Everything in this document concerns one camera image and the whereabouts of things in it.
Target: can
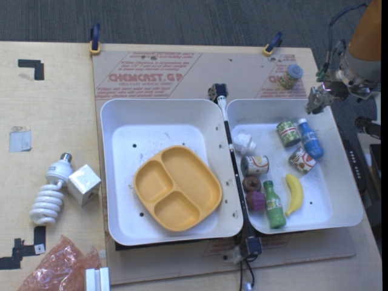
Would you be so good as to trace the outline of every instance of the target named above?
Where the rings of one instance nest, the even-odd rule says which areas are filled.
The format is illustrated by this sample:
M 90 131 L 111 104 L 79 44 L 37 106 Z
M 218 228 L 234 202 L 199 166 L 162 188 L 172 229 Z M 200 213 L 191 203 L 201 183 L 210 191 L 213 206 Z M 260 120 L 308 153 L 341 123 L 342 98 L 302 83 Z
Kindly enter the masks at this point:
M 286 147 L 293 146 L 300 142 L 301 137 L 292 121 L 284 121 L 276 127 L 283 144 Z
M 301 147 L 291 154 L 289 161 L 303 173 L 308 173 L 316 164 L 315 159 Z
M 279 83 L 285 89 L 292 89 L 296 82 L 303 76 L 303 70 L 298 65 L 289 65 L 285 74 L 279 78 Z
M 269 161 L 266 155 L 245 156 L 241 159 L 241 171 L 244 176 L 260 175 L 269 170 Z

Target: white plastic tray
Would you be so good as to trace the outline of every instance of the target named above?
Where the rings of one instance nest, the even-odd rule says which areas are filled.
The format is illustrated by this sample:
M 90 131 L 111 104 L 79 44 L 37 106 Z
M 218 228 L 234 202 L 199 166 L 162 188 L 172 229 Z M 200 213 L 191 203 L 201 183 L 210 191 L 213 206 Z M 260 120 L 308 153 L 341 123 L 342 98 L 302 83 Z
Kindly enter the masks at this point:
M 243 225 L 220 109 L 206 99 L 113 99 L 101 109 L 109 232 L 125 246 L 231 237 Z M 170 146 L 192 149 L 219 179 L 220 205 L 191 229 L 163 228 L 133 188 L 137 169 Z
M 287 217 L 287 225 L 271 229 L 266 211 L 249 212 L 252 226 L 266 234 L 299 232 L 357 225 L 363 217 L 363 205 L 347 160 L 340 134 L 330 108 L 323 113 L 308 115 L 304 111 L 306 99 L 236 99 L 227 106 L 232 137 L 239 132 L 251 134 L 257 147 L 253 155 L 266 155 L 269 171 L 260 175 L 263 183 L 272 180 L 274 191 L 282 200 L 285 210 L 290 202 L 286 174 L 295 175 L 304 190 L 302 207 Z M 306 118 L 325 151 L 323 157 L 306 174 L 291 163 L 289 156 L 302 146 L 284 147 L 276 126 L 292 120 L 297 127 L 299 118 Z M 236 154 L 238 165 L 241 155 Z

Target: table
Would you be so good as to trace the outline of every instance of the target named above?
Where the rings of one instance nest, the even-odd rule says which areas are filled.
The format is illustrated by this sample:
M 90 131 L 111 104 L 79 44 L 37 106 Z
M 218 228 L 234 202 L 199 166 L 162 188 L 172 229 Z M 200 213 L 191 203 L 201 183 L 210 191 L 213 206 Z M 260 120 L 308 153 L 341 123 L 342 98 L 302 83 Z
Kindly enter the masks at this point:
M 182 45 L 102 44 L 102 50 L 153 52 L 261 53 L 259 47 L 205 47 Z M 40 186 L 46 183 L 47 167 L 62 153 L 70 152 L 78 169 L 88 164 L 99 172 L 93 65 L 88 44 L 0 42 L 0 258 L 10 256 L 15 238 L 33 244 L 34 224 L 28 213 Z M 304 70 L 306 90 L 315 85 L 316 64 L 309 48 L 279 48 L 295 55 Z M 44 81 L 35 81 L 33 69 L 19 68 L 18 59 L 44 63 Z M 9 152 L 13 127 L 31 130 L 31 150 Z M 105 249 L 101 194 L 80 207 L 64 191 L 59 221 L 47 227 L 46 250 L 61 235 L 71 238 L 87 253 L 92 246 Z M 255 289 L 274 290 L 382 290 L 382 260 L 370 224 L 364 218 L 349 227 L 356 255 L 351 258 L 316 261 L 255 269 Z M 44 255 L 29 256 L 21 269 L 0 270 L 6 290 L 17 290 Z M 160 281 L 114 286 L 112 290 L 238 290 L 239 271 L 213 273 Z

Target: yellow banana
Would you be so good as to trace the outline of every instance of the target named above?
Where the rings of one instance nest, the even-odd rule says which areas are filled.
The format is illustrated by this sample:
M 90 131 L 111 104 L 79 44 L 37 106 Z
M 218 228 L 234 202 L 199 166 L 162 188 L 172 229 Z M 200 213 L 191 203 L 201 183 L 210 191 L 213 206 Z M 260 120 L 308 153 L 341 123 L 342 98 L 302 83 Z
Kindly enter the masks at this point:
M 286 181 L 291 190 L 291 202 L 289 208 L 285 212 L 286 216 L 289 216 L 292 212 L 302 206 L 303 188 L 299 179 L 290 173 L 286 174 Z

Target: green soda bottle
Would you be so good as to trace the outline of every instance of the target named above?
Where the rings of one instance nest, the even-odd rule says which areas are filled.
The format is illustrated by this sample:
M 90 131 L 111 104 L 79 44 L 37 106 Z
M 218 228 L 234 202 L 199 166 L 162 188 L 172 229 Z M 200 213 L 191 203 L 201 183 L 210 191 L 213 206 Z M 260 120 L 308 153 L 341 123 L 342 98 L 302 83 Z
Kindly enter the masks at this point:
M 266 191 L 266 209 L 271 228 L 277 229 L 285 226 L 287 221 L 283 213 L 283 205 L 280 197 L 273 191 L 273 182 L 265 181 L 263 186 Z

